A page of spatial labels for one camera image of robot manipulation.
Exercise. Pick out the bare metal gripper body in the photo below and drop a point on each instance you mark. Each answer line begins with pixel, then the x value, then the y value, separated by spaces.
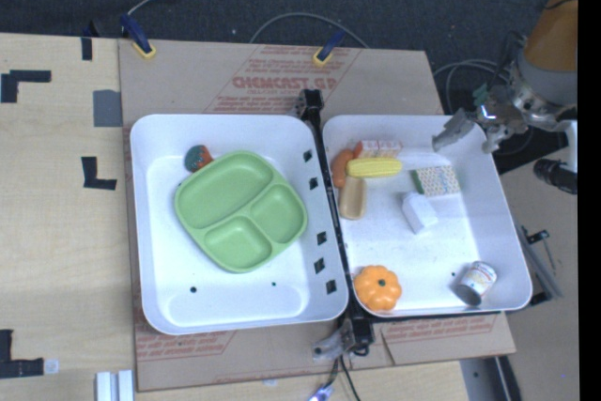
pixel 512 112

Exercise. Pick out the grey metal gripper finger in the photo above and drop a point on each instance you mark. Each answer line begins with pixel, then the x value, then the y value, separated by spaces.
pixel 453 131
pixel 493 140

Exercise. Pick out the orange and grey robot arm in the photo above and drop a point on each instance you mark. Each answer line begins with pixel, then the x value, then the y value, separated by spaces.
pixel 554 37

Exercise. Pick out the patterned box with green edge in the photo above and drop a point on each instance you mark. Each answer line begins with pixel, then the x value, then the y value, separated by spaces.
pixel 439 180

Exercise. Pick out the orange and white carton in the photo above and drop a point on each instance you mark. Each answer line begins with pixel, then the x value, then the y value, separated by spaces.
pixel 378 148

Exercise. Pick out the yellow toy corn cob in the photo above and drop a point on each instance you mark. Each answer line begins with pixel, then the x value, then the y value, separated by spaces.
pixel 375 167

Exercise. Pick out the orange toy carrot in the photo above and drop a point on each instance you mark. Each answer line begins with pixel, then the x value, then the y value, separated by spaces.
pixel 339 169

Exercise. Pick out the tan toy bread bun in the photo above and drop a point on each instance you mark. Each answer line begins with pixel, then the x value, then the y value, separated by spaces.
pixel 352 202

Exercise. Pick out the white plastic tray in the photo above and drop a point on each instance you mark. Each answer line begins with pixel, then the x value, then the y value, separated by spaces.
pixel 422 258
pixel 235 300

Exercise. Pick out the white printed can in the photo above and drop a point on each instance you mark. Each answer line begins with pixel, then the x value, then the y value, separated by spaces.
pixel 478 281

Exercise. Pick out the orange toy pumpkin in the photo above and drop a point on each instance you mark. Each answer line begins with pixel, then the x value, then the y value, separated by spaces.
pixel 378 288

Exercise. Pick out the green divided plate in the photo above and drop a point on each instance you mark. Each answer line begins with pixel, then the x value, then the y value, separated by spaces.
pixel 235 202

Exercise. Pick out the red and green toy strawberry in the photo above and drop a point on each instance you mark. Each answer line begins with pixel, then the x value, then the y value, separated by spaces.
pixel 195 158

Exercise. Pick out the brown cardboard board red print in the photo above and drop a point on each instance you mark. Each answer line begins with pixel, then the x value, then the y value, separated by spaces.
pixel 188 80

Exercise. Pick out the black cylinder on white bracket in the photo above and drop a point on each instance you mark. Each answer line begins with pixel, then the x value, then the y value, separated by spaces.
pixel 559 176

